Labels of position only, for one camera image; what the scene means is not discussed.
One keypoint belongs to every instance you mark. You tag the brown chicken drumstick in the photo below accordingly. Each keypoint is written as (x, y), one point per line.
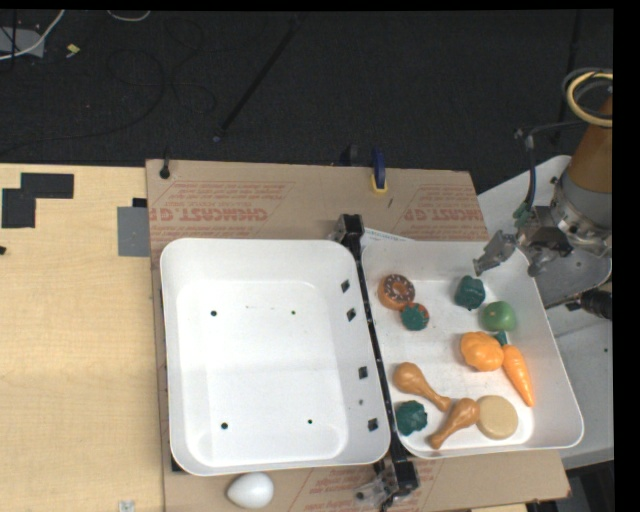
(460, 415)
(412, 379)

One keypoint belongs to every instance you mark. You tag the brown cardboard board red print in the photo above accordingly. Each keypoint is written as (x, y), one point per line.
(300, 205)

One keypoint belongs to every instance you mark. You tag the dark green broccoli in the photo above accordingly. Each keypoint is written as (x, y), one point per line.
(411, 417)

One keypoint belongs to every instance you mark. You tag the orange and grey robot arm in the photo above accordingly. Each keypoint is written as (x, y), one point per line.
(592, 150)

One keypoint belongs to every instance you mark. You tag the green apple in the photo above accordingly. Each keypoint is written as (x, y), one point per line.
(499, 316)

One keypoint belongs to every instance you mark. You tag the white plastic tray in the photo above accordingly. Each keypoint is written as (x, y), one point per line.
(450, 345)
(265, 360)

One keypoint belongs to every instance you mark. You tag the white egg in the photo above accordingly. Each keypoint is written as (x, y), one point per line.
(251, 490)

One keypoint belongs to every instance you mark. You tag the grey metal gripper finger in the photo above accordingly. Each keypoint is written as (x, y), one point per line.
(541, 260)
(496, 250)

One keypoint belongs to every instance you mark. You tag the black cylinder on white bracket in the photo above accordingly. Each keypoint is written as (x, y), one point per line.
(575, 275)

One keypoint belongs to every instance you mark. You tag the beige round biscuit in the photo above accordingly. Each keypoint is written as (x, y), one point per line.
(497, 417)

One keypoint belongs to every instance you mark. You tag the dark green bell pepper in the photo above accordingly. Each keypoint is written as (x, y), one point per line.
(469, 292)

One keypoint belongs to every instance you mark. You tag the brown sprinkled doughnut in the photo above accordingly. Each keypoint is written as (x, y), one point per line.
(387, 295)

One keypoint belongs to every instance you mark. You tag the thin black rod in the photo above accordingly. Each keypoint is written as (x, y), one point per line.
(375, 340)

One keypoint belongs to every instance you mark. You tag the orange carrot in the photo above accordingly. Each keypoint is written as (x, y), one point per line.
(519, 372)

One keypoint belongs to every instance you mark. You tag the orange bell pepper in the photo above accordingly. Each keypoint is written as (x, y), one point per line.
(481, 352)

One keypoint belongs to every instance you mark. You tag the orange fruit with green leaves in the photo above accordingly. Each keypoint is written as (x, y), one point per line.
(414, 317)

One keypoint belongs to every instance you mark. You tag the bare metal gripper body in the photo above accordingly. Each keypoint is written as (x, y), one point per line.
(547, 235)

